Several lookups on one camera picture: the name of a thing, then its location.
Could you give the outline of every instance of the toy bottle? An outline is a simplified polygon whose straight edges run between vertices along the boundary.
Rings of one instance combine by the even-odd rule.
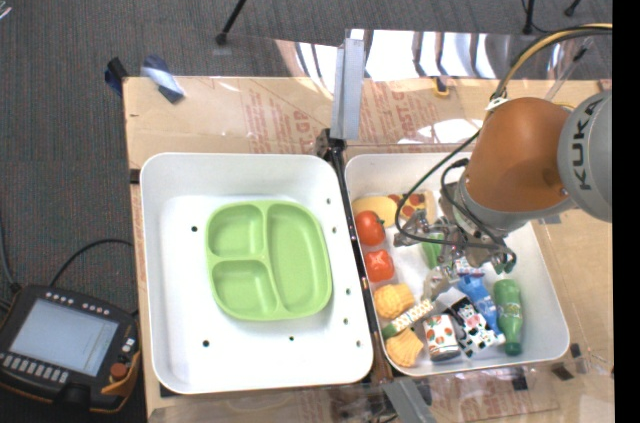
[[[498,307],[498,327],[506,337],[505,352],[518,355],[522,352],[523,324],[520,287],[513,279],[501,279],[495,282],[493,291]]]
[[[499,343],[505,342],[505,336],[498,325],[498,310],[491,294],[482,281],[482,277],[463,275],[458,281],[458,289],[464,293],[496,333]]]

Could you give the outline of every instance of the red tomato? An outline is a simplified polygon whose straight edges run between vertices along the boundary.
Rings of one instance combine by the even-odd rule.
[[[372,283],[391,279],[395,273],[393,258],[384,249],[367,252],[364,255],[364,267]]]
[[[361,211],[355,217],[355,224],[358,238],[363,244],[375,246],[384,242],[386,238],[384,222],[380,220],[376,212]]]

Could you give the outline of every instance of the green divided plate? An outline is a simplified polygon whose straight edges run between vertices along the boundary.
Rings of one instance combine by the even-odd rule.
[[[241,320],[272,321],[317,313],[331,297],[331,265],[320,223],[284,200],[231,203],[206,228],[211,291]]]

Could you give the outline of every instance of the toy can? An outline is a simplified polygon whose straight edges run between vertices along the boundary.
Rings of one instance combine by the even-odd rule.
[[[460,345],[451,316],[446,314],[429,316],[422,325],[432,361],[444,361],[460,355]]]

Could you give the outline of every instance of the dark gray floor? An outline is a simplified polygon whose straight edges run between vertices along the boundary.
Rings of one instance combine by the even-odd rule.
[[[156,53],[174,74],[219,74],[214,38],[237,0],[6,1],[13,11],[0,21],[0,215],[16,280],[47,283],[92,240],[131,239],[122,103],[104,83],[107,62],[117,56],[138,74]],[[572,1],[536,0],[534,24],[612,22],[613,0],[583,0],[569,18],[563,10]],[[338,45],[345,28],[519,34],[525,20],[522,0],[248,0],[232,33]],[[595,61],[610,64],[611,52]],[[58,285],[133,308],[131,252],[96,247]],[[0,298],[9,297],[2,279]],[[12,423],[82,421],[4,390],[0,414]],[[89,421],[134,423],[144,414],[139,383],[121,413]]]

